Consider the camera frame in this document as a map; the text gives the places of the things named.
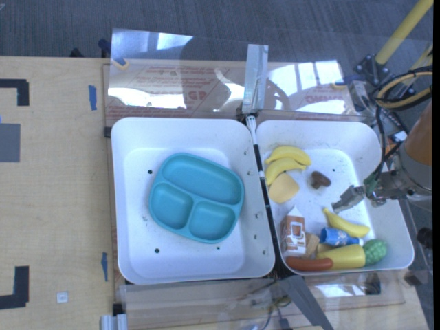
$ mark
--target dark floor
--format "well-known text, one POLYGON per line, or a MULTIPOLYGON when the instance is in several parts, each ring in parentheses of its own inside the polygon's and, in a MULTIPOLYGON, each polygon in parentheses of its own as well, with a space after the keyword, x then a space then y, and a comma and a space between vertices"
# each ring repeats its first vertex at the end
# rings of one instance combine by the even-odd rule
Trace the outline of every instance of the dark floor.
MULTIPOLYGON (((325 59, 335 52, 351 67, 376 53, 418 0, 0 0, 0 55, 69 56, 77 47, 99 58, 98 41, 112 28, 149 30, 264 43, 273 60, 325 59)), ((390 59, 404 72, 433 40, 433 9, 425 14, 390 59)), ((411 128, 425 107, 403 111, 411 128)), ((432 228, 432 215, 413 207, 416 233, 432 228)), ((412 268, 426 271, 427 251, 412 268)), ((417 286, 430 328, 433 277, 417 286)))

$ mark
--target toy banana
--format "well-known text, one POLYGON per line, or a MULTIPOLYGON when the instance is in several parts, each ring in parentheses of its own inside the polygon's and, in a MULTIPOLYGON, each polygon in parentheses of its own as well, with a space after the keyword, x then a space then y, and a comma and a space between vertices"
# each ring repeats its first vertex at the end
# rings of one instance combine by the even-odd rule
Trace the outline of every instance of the toy banana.
POLYGON ((270 156, 265 160, 266 164, 274 162, 275 160, 290 157, 295 159, 302 165, 310 165, 311 159, 310 156, 304 152, 302 149, 297 148, 296 146, 278 146, 272 151, 270 156))
POLYGON ((352 237, 363 237, 370 232, 370 228, 366 225, 351 223, 339 215, 333 214, 327 208, 324 208, 322 211, 326 214, 332 228, 343 230, 352 237))
POLYGON ((270 186, 272 182, 284 171, 288 170, 304 170, 306 168, 305 165, 301 165, 296 160, 291 157, 283 157, 281 159, 275 160, 271 162, 266 169, 266 184, 270 186))

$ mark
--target wooden table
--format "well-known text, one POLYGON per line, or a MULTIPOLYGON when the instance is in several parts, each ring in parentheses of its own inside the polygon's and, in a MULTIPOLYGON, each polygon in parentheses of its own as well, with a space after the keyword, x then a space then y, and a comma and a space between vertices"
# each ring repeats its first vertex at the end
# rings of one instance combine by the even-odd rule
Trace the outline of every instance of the wooden table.
MULTIPOLYGON (((29 302, 1 309, 0 329, 98 329, 100 317, 112 313, 102 77, 108 62, 0 57, 0 78, 30 84, 29 106, 17 106, 16 89, 0 88, 1 123, 21 125, 19 162, 0 162, 0 296, 14 293, 15 267, 29 266, 30 271, 29 302), (89 86, 96 88, 96 110, 91 108, 89 86)), ((335 329, 427 329, 415 289, 401 290, 402 304, 326 315, 335 329)), ((302 315, 288 318, 295 328, 309 325, 302 315)), ((276 325, 272 321, 268 329, 276 325)))

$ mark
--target brown sausage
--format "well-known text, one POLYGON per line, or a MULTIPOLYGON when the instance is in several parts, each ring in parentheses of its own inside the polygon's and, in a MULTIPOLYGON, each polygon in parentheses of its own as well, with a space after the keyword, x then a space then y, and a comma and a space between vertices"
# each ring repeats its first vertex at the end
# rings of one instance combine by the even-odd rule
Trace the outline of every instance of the brown sausage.
POLYGON ((319 272, 333 267, 333 261, 330 258, 302 259, 296 256, 288 256, 286 263, 292 269, 297 269, 302 272, 319 272))

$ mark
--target gray square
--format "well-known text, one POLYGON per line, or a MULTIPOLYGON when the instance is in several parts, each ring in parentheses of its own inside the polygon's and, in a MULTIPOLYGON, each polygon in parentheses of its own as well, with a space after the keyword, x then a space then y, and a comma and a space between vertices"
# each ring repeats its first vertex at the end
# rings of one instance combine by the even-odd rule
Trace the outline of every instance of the gray square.
POLYGON ((20 162, 20 124, 0 124, 0 162, 20 162))

